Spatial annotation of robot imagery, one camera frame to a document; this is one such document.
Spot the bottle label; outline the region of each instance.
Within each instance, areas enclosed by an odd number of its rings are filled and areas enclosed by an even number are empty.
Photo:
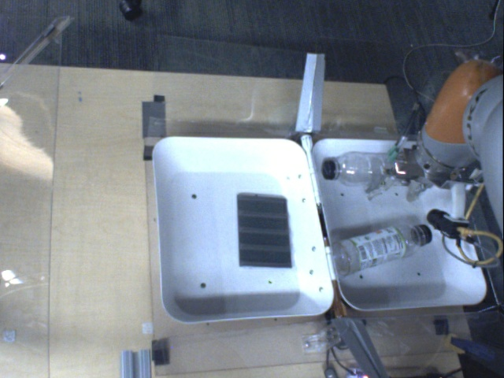
[[[394,227],[356,236],[350,241],[358,250],[361,270],[380,265],[388,258],[402,258],[406,252],[406,241]]]

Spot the metal bracket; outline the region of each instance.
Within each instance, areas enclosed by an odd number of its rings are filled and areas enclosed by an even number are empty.
[[[326,326],[314,335],[304,335],[302,337],[302,348],[305,353],[325,353],[333,347],[346,348],[338,330],[333,324]]]
[[[166,102],[155,95],[152,102],[142,102],[143,160],[151,161],[156,143],[166,137]]]
[[[338,318],[333,324],[355,357],[355,361],[369,378],[389,378],[362,321]]]
[[[124,350],[120,354],[120,378],[151,378],[150,350]]]
[[[322,127],[322,98],[324,96],[325,56],[307,54],[302,78],[296,132],[318,132]]]

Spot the black cable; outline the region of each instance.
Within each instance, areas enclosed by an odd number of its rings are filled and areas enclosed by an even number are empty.
[[[325,352],[325,368],[329,368],[329,349]]]
[[[402,76],[389,76],[387,77],[384,81],[383,81],[383,84],[387,85],[387,83],[390,81],[390,80],[401,80],[403,81],[406,86],[407,86],[407,82],[406,82],[406,79]],[[419,114],[420,112],[422,113],[423,115],[423,121],[427,118],[427,111],[425,110],[424,106],[422,105],[421,101],[420,101],[420,96],[421,96],[421,93],[415,89],[413,89],[413,92],[415,94],[415,101],[416,103],[418,104],[418,108],[417,110],[413,111],[410,115],[409,115],[409,119],[408,119],[408,123],[407,123],[407,126],[405,127],[405,131],[401,134],[401,135],[406,135],[406,133],[408,133],[411,129],[411,126],[413,125],[413,122],[419,117]]]
[[[494,9],[492,10],[493,13],[493,28],[490,36],[486,38],[484,41],[480,41],[478,43],[469,43],[469,44],[453,44],[453,43],[427,43],[425,45],[420,45],[420,46],[415,46],[411,48],[408,53],[405,55],[404,60],[402,61],[402,75],[404,76],[404,80],[406,81],[406,84],[408,84],[408,87],[412,90],[415,90],[414,86],[409,82],[408,76],[406,74],[406,62],[408,61],[408,57],[412,54],[412,52],[419,50],[419,49],[424,49],[426,47],[457,47],[457,48],[468,48],[468,47],[474,47],[474,46],[481,46],[484,45],[485,43],[490,42],[494,37],[495,37],[495,32],[497,29],[497,17],[498,17],[498,8],[501,4],[502,0],[497,0],[494,5]],[[430,101],[434,102],[434,99],[431,97],[428,97],[425,94],[422,94],[425,98],[429,99]]]
[[[339,362],[338,360],[338,357],[336,357],[336,352],[334,351],[334,347],[331,347],[331,353],[332,353],[332,356],[334,357],[334,361],[336,361],[336,363],[342,368],[344,369],[346,372],[350,373],[350,374],[354,374],[354,371],[352,371],[351,369],[345,367],[343,364],[341,364],[341,362]]]
[[[442,375],[441,378],[449,378],[450,376],[453,376],[460,371],[462,371],[462,368],[454,369],[453,371],[450,371],[449,373]]]

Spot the plastic bottle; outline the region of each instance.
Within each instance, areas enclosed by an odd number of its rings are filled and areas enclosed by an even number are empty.
[[[387,176],[387,154],[351,151],[322,164],[326,180],[337,180],[347,186],[363,186],[366,192],[377,189]]]
[[[346,276],[409,257],[431,241],[432,232],[427,225],[400,224],[332,245],[332,259],[338,275]]]

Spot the wooden table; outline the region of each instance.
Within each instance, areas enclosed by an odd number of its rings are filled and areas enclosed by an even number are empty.
[[[117,377],[120,352],[150,348],[154,337],[142,101],[164,95],[167,117],[181,127],[216,120],[282,129],[294,124],[300,89],[300,80],[61,69],[50,229],[51,377]],[[341,135],[394,133],[386,88],[326,83],[324,126]],[[443,354],[437,364],[448,371],[458,360]],[[323,373],[315,361],[182,376]]]

